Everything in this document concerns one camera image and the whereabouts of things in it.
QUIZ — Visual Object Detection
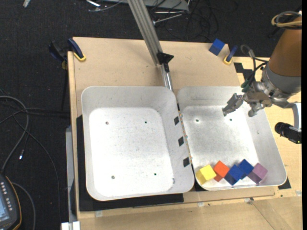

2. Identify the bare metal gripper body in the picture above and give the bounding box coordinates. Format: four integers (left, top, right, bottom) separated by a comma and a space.
243, 81, 274, 108

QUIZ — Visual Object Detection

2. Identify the white plastic tray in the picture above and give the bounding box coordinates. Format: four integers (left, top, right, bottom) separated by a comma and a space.
81, 85, 195, 202
177, 86, 288, 192

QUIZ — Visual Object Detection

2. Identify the blue cube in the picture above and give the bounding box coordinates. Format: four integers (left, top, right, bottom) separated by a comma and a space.
237, 159, 254, 180
224, 164, 245, 186
208, 38, 226, 57

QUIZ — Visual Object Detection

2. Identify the purple cube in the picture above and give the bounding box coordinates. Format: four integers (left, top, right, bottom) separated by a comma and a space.
248, 162, 269, 184

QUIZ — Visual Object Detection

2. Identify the orange cube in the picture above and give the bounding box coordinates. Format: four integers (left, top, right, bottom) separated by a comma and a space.
213, 161, 230, 183

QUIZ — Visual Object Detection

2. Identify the yellow cube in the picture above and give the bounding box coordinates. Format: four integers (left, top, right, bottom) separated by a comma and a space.
195, 164, 217, 185

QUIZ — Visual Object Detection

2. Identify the pale wood board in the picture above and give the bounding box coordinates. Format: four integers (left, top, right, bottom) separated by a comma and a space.
71, 36, 276, 219

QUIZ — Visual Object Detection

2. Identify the black cylinder on white bracket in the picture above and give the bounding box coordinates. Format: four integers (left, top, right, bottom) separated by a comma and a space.
274, 102, 302, 145

